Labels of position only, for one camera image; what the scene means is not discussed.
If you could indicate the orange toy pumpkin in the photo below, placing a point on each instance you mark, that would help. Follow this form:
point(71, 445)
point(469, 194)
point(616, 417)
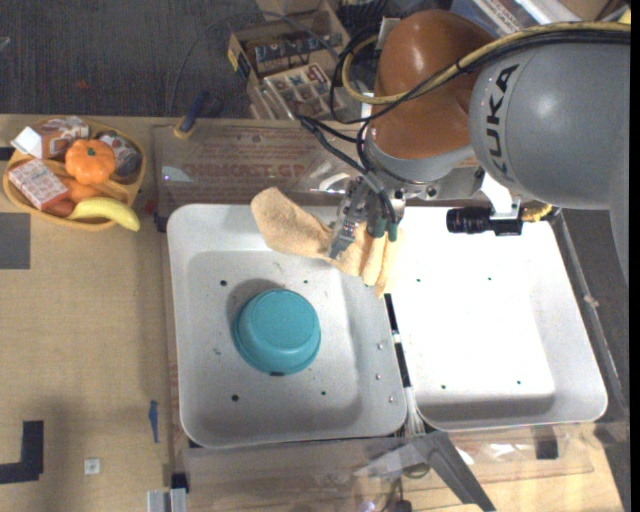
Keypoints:
point(90, 161)

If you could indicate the yellow cloth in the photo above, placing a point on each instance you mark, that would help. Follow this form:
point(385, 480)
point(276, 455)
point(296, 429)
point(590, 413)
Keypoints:
point(290, 225)

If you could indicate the cardboard box of letter blocks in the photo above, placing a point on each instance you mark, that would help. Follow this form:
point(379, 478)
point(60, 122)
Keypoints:
point(290, 65)

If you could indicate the thin black and white rod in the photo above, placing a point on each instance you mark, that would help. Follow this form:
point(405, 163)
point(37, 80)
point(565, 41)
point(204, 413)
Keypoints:
point(396, 340)

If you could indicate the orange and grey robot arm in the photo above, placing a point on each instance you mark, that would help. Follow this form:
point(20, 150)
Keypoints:
point(550, 125)

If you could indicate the black cylinder on white bracket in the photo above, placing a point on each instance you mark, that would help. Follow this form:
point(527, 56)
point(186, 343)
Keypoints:
point(475, 220)

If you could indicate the small printed can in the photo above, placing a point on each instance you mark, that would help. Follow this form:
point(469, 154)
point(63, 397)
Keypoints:
point(121, 152)

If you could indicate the white plastic tray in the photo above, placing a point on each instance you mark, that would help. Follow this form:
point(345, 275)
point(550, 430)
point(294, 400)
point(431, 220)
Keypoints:
point(490, 340)
point(280, 415)

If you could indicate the orange carrot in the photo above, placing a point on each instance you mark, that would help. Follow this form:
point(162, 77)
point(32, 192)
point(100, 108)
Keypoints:
point(80, 191)

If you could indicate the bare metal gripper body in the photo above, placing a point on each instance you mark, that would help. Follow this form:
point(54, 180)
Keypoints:
point(361, 202)

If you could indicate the teal bowl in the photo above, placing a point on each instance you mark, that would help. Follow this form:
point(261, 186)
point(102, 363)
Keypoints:
point(277, 332)

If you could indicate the brown and white carton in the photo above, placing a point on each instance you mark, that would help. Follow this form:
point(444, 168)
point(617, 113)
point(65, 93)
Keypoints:
point(57, 135)

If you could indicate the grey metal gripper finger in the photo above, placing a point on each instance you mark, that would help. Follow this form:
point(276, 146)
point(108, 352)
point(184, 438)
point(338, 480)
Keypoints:
point(340, 245)

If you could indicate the white and red carton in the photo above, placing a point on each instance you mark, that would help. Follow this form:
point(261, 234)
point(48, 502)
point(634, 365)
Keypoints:
point(37, 184)

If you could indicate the small white square tile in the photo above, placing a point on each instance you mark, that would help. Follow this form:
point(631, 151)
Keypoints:
point(92, 466)

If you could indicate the yellow divided plate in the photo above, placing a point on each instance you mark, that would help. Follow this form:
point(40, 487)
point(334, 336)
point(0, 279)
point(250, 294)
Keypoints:
point(129, 195)

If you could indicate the red sausage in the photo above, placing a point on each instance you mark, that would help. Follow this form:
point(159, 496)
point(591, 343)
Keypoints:
point(61, 207)

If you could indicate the yellow banana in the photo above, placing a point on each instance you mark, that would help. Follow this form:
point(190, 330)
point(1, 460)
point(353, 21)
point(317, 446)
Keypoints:
point(107, 209)

